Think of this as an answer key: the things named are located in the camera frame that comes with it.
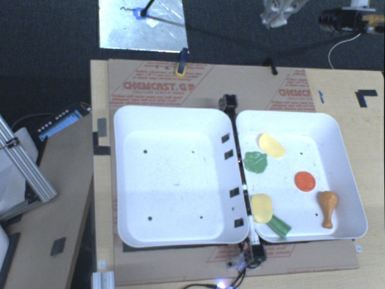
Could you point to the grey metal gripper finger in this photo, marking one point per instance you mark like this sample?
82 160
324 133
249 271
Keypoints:
290 9
267 9

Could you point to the brown cardboard board red print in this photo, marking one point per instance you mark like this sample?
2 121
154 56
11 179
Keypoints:
255 83

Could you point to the yellow oval toy food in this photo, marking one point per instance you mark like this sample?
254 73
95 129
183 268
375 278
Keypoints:
271 145

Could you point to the thin black and white rod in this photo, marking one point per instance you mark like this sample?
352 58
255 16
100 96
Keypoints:
239 149

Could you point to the white plastic tray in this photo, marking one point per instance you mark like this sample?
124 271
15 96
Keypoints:
306 161
174 176

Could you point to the green toy lettuce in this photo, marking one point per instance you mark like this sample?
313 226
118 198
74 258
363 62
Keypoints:
255 162

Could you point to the orange-red round toy tomato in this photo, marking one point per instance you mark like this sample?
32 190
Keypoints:
305 181

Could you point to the yellow rounded toy food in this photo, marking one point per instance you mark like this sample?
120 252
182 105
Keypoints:
261 208

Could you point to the brown toy chicken drumstick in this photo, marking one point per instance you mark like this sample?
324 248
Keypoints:
328 205

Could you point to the green toy stalk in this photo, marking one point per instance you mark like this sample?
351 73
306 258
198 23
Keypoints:
279 226

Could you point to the black cylinder on white bracket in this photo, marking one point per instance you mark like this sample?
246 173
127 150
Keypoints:
346 20

